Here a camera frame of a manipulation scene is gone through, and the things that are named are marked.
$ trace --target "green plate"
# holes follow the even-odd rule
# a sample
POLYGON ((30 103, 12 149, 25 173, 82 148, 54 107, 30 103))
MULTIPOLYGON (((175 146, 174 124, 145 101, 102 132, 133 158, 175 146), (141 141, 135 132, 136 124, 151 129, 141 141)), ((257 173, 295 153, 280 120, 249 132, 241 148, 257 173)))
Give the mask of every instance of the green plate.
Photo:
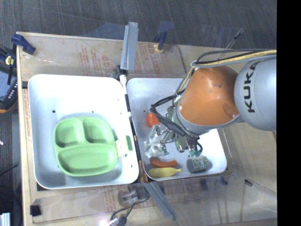
POLYGON ((96 117, 73 117, 58 122, 54 147, 59 168, 73 177, 111 171, 118 161, 111 127, 96 117))

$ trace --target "gray carpet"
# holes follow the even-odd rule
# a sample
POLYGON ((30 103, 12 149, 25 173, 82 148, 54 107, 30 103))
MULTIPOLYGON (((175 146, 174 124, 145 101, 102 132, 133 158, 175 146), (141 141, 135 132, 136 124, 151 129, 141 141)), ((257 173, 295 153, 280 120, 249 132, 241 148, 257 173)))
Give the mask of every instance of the gray carpet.
MULTIPOLYGON (((129 21, 138 22, 139 41, 167 32, 166 43, 225 48, 243 28, 232 48, 277 46, 277 0, 0 0, 0 16, 0 44, 9 48, 16 31, 123 39, 129 21)), ((0 114, 0 171, 13 165, 11 114, 0 114)), ((0 186, 12 190, 12 175, 0 186)), ((0 210, 1 202, 13 211, 4 190, 0 210)))

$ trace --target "orange object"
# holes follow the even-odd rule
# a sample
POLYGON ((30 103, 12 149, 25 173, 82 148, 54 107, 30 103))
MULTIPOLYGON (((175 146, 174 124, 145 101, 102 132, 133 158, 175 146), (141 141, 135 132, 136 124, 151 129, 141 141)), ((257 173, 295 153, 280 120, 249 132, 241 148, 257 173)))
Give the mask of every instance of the orange object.
POLYGON ((147 114, 146 120, 147 120, 147 126, 150 127, 150 128, 153 125, 159 125, 160 124, 160 122, 158 121, 157 117, 152 112, 150 112, 150 113, 147 114))
POLYGON ((237 73, 227 66, 199 68, 179 102, 181 116, 203 126, 225 124, 236 116, 234 84, 237 73))
POLYGON ((178 165, 178 162, 176 160, 172 161, 160 161, 154 157, 150 159, 151 165, 157 167, 157 168, 173 168, 178 165))

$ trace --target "hot dog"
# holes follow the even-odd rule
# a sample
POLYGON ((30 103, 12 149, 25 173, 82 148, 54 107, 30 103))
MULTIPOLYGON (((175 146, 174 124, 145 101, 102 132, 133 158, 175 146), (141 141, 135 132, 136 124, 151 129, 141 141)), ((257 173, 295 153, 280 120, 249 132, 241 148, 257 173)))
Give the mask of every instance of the hot dog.
POLYGON ((176 160, 172 161, 160 161, 154 157, 150 159, 151 165, 157 167, 157 168, 168 168, 168 167, 176 167, 178 165, 178 162, 176 160))

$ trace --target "multimeter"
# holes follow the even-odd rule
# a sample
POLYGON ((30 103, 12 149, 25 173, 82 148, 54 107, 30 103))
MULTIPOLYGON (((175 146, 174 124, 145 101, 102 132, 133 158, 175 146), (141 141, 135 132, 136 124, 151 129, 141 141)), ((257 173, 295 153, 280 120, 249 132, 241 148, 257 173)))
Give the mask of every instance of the multimeter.
POLYGON ((11 75, 8 85, 9 70, 0 66, 0 113, 8 112, 18 100, 18 82, 16 73, 11 75))

